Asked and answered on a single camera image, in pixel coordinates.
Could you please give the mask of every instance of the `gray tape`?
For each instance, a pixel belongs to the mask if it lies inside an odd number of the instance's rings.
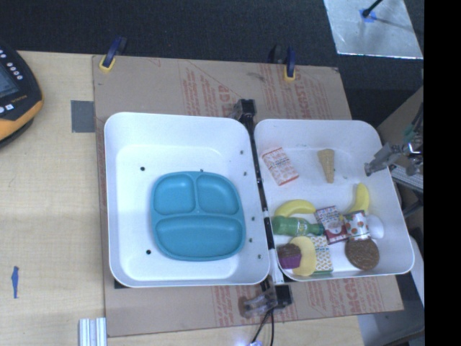
[[[94,126],[94,102],[71,100],[73,133],[91,133]]]

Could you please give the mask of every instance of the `device screen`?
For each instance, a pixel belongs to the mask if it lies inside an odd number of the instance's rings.
[[[19,91],[19,87],[3,66],[0,66],[0,99]]]

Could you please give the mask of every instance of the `silver metal sheet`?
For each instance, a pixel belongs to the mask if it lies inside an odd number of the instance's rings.
[[[323,0],[336,51],[358,56],[422,59],[403,0],[382,0],[364,18],[363,9],[377,0]]]

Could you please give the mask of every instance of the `brown cookie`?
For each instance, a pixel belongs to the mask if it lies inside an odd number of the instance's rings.
[[[372,239],[349,240],[346,242],[345,251],[347,259],[353,266],[362,270],[373,269],[380,261],[380,251]]]

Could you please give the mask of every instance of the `green bottle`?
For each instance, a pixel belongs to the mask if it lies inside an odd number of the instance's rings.
[[[286,236],[321,236],[325,229],[322,224],[311,224],[304,218],[275,216],[272,217],[272,231],[274,234]]]

